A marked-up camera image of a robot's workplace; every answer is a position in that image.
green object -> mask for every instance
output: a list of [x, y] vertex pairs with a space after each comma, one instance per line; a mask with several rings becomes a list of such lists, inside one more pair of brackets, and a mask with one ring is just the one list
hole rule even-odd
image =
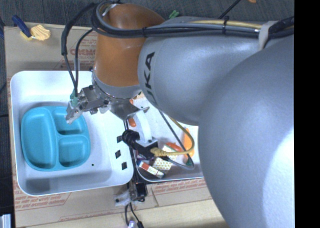
[[187, 166], [192, 166], [191, 158], [188, 158], [188, 160], [185, 163]]
[[75, 98], [75, 90], [72, 91], [71, 95], [70, 95], [70, 100], [73, 100]]
[[71, 105], [72, 105], [73, 107], [75, 107], [75, 106], [77, 106], [77, 104], [78, 104], [78, 97], [73, 97], [72, 102], [71, 102]]
[[169, 15], [169, 19], [172, 19], [172, 18], [176, 18], [177, 16], [179, 16], [180, 13], [176, 10], [172, 11], [171, 14]]

cardboard surface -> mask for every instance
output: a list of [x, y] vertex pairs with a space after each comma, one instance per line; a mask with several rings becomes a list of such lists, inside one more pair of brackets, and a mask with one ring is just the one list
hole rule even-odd
[[[20, 30], [17, 27], [6, 27], [4, 30], [10, 123], [12, 123], [10, 79], [15, 73], [20, 71], [66, 70], [66, 65], [61, 55], [61, 33], [64, 27], [49, 24], [44, 24], [43, 26], [51, 31], [51, 37], [46, 41], [26, 41], [20, 36]], [[70, 64], [73, 64], [76, 43], [86, 30], [88, 29], [83, 27], [73, 27], [69, 34], [67, 49]], [[89, 67], [93, 66], [96, 37], [97, 34], [92, 32], [83, 40], [80, 46], [79, 59], [80, 69], [82, 71], [87, 71]], [[34, 197], [24, 194], [17, 183], [12, 126], [10, 128], [10, 138], [15, 223], [17, 228], [85, 218], [106, 217], [109, 215], [111, 218], [121, 213], [123, 215], [124, 207], [115, 206], [114, 195], [123, 193], [126, 190], [125, 185], [50, 196]], [[154, 183], [149, 184], [147, 188], [148, 196], [144, 203], [136, 205], [137, 210], [164, 206], [172, 206], [172, 208], [174, 208], [175, 205], [177, 209], [179, 209], [182, 206], [181, 204], [209, 200], [212, 206], [210, 211], [215, 213], [214, 218], [211, 218], [210, 222], [217, 220], [217, 222], [220, 223], [223, 221], [217, 207], [213, 204], [213, 201], [211, 201], [211, 195], [203, 178]]]
[[[178, 205], [154, 207], [134, 212], [146, 228], [228, 228], [212, 200], [194, 201]], [[135, 220], [131, 211], [127, 213], [128, 220]], [[33, 228], [127, 228], [125, 213], [92, 216], [32, 226]]]

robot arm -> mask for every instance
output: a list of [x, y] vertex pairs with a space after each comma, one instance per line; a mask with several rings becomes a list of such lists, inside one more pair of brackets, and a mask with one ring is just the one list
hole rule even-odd
[[[69, 103], [67, 120], [97, 108], [126, 120], [140, 111], [129, 100], [142, 91], [168, 116], [199, 126], [204, 178], [230, 227], [292, 227], [293, 20], [276, 23], [261, 50], [260, 23], [164, 22], [149, 9], [111, 5], [93, 12], [92, 86]], [[112, 14], [136, 21], [142, 13], [151, 24], [110, 24]]]

blue divided plate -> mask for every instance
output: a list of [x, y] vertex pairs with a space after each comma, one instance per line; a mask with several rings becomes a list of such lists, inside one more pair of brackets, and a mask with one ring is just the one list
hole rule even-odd
[[64, 106], [41, 106], [27, 111], [21, 121], [25, 161], [39, 171], [60, 171], [82, 165], [91, 143], [83, 116], [67, 124]]

blue handle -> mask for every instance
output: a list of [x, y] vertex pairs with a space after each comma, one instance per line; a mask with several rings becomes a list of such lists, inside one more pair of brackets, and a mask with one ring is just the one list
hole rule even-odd
[[28, 38], [32, 36], [29, 31], [29, 28], [26, 26], [25, 22], [22, 21], [19, 16], [17, 16], [16, 14], [13, 15], [12, 20]]

